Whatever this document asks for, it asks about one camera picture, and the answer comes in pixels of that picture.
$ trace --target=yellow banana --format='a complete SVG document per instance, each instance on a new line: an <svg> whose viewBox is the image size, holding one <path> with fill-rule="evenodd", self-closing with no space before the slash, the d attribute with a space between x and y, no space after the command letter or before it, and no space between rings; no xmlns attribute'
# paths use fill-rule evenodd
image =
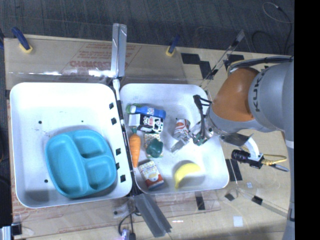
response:
<svg viewBox="0 0 320 240"><path fill-rule="evenodd" d="M176 170L176 172L174 173L174 180L175 180L174 187L177 189L179 187L179 183L183 180L183 178L187 174L195 173L200 170L201 170L200 166L194 162L189 162L180 166L178 170Z"/></svg>

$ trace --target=carrot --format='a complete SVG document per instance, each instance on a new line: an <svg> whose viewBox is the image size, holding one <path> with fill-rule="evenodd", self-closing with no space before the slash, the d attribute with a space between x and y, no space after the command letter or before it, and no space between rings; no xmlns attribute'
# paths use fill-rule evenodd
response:
<svg viewBox="0 0 320 240"><path fill-rule="evenodd" d="M129 147L131 152L131 158L133 167L138 167L138 161L139 161L139 155L140 155L140 146L141 146L141 139L137 135L137 128L133 127L131 128L133 134L129 138Z"/></svg>

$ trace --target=white sink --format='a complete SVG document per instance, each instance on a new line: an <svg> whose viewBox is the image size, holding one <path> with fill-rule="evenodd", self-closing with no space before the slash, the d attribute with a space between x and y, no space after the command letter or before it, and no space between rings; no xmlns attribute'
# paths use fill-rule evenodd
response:
<svg viewBox="0 0 320 240"><path fill-rule="evenodd" d="M99 83L19 83L10 92L10 107L15 188L23 205L69 205L120 198L130 192L126 147L115 95L109 87ZM117 177L99 193L67 198L51 181L45 147L51 137L80 129L97 131L106 139L118 164Z"/></svg>
<svg viewBox="0 0 320 240"><path fill-rule="evenodd" d="M180 192L194 192L217 190L224 188L229 182L229 173L225 156L217 136L210 138L205 144L197 146L188 143L181 150L172 154L170 148L177 142L173 138L176 118L188 119L192 128L200 121L200 113L196 107L193 95L200 95L208 99L205 91L197 85L191 84L154 84L154 83L129 83L120 90L124 120L129 122L129 115L125 112L128 104L138 103L165 110L166 117L163 121L163 131L160 134L163 142L163 157L152 158L159 173L164 179L164 184L149 190L138 168L134 168L134 175L138 187L145 193L172 194ZM203 106L205 114L208 107ZM132 134L127 125L128 135ZM142 145L144 133L138 131ZM146 149L141 147L139 163L148 161ZM174 173L176 169L186 162L193 162L201 167L201 171L181 182L181 187L175 188Z"/></svg>

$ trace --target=soda can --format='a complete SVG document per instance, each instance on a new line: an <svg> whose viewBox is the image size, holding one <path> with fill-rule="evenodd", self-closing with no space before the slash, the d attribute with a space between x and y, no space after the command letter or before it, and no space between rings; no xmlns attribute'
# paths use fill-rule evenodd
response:
<svg viewBox="0 0 320 240"><path fill-rule="evenodd" d="M189 133L190 121L187 119L177 119L175 123L173 137L176 140L183 139Z"/></svg>

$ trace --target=blue clamp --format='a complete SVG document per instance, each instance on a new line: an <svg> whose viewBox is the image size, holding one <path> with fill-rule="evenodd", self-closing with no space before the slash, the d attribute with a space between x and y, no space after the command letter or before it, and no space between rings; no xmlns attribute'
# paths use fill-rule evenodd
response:
<svg viewBox="0 0 320 240"><path fill-rule="evenodd" d="M21 30L19 28L17 28L16 26L14 26L11 29L12 33L14 34L14 36L16 38L18 38L20 44L20 48L22 49L22 51L26 54L31 53L32 51L32 46L28 43L27 39L25 38L24 34L21 32Z"/></svg>
<svg viewBox="0 0 320 240"><path fill-rule="evenodd" d="M2 32L2 30L0 28L0 49L1 50L5 49L5 47L4 47L4 43L5 43L4 39L5 39L5 35L4 35L4 33Z"/></svg>
<svg viewBox="0 0 320 240"><path fill-rule="evenodd" d="M176 35L175 38L173 39L173 41L169 44L168 48L165 51L165 54L172 57L172 55L174 55L175 50L176 50L176 46L178 44L178 41L180 39L180 35Z"/></svg>

